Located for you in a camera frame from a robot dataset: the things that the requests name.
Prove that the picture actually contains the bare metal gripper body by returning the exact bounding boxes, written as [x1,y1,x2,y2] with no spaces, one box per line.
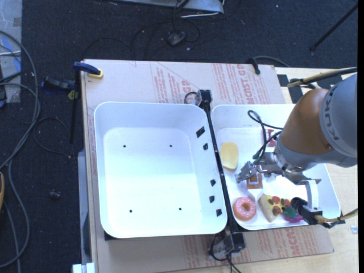
[255,152,307,185]

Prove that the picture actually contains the red and white packet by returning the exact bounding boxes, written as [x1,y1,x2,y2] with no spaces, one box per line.
[262,128,283,148]

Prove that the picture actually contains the thin black rod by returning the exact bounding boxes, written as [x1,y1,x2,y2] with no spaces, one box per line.
[203,100,238,234]

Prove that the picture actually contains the pink doughnut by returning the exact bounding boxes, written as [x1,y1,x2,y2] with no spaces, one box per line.
[232,196,258,221]

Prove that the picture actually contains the pizza slice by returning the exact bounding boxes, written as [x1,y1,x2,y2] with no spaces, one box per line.
[258,193,292,223]

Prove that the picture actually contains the white plastic tray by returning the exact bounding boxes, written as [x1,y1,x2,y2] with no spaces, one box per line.
[93,101,229,239]
[210,104,342,231]

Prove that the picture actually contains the purple and green grapes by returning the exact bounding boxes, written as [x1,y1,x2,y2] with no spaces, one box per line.
[282,205,304,224]

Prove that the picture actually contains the brown cardboard board red print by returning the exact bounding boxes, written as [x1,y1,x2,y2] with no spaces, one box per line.
[81,59,335,267]

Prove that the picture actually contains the black cylinder on white bracket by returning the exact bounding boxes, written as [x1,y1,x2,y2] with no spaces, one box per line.
[289,179,324,226]

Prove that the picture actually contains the black block with thin wires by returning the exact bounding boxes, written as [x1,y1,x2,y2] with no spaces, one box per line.
[195,89,213,106]
[209,231,246,258]

